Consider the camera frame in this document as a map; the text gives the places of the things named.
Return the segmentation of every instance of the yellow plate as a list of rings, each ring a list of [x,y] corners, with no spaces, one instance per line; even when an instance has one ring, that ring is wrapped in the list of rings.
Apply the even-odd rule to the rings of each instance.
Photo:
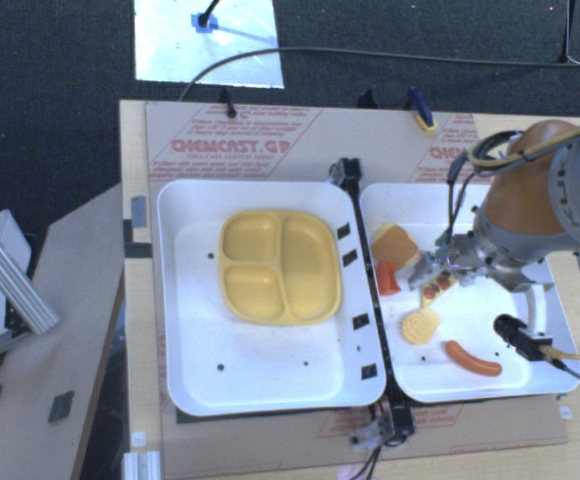
[[[322,220],[306,213],[234,214],[221,230],[219,276],[230,310],[260,324],[316,324],[341,303],[334,237]]]

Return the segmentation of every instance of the toy hot dog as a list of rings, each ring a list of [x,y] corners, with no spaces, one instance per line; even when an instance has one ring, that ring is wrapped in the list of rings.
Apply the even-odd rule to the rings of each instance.
[[[501,374],[501,365],[499,363],[484,361],[478,357],[469,354],[456,341],[450,340],[445,345],[446,354],[448,354],[457,364],[463,366],[466,370],[479,375],[496,377]]]

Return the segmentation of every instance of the yellow cable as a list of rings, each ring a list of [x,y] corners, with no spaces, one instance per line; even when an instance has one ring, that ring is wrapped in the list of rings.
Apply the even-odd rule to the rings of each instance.
[[[513,154],[508,155],[504,158],[500,158],[500,159],[495,158],[495,159],[490,159],[490,160],[480,159],[474,155],[475,149],[477,149],[477,147],[479,147],[479,145],[480,145],[480,143],[477,143],[468,152],[468,161],[476,167],[481,167],[481,168],[485,168],[485,169],[496,169],[496,168],[504,167],[508,164],[511,164],[512,162],[516,162],[518,160],[525,159],[525,157],[532,156],[535,153],[539,153],[539,152],[543,151],[544,149],[555,146],[557,144],[568,141],[568,140],[573,139],[574,137],[578,137],[578,136],[580,136],[580,126],[578,128],[574,128],[574,129],[567,131],[565,133],[562,133],[560,135],[556,135],[555,137],[552,137],[551,139],[548,139],[544,142],[540,142],[538,144],[530,146],[523,151],[523,154],[513,153]]]
[[[578,359],[580,361],[580,354],[569,354],[558,348],[554,348],[551,345],[541,345],[539,347],[541,353],[546,357],[547,360],[552,359]]]

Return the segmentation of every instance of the brown sausage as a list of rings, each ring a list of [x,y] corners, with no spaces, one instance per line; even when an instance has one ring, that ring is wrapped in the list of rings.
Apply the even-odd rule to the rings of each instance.
[[[466,370],[478,373],[479,375],[487,375],[489,377],[496,377],[501,374],[501,365],[490,361],[484,361],[478,357],[474,357],[464,350],[456,341],[450,340],[445,345],[446,354],[448,354],[459,365]]]

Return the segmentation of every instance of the dark floor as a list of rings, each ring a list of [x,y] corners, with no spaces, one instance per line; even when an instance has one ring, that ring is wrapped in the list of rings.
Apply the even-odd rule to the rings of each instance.
[[[566,18],[566,0],[273,1],[281,46],[555,65]],[[27,233],[119,182],[120,99],[181,93],[134,79],[133,17],[133,0],[0,0],[0,210]],[[571,40],[580,61],[580,0]],[[237,100],[345,107],[372,86],[403,108],[416,85],[436,110],[580,116],[580,68],[299,54],[282,67],[285,89],[237,89]],[[189,99],[218,95],[195,87]]]

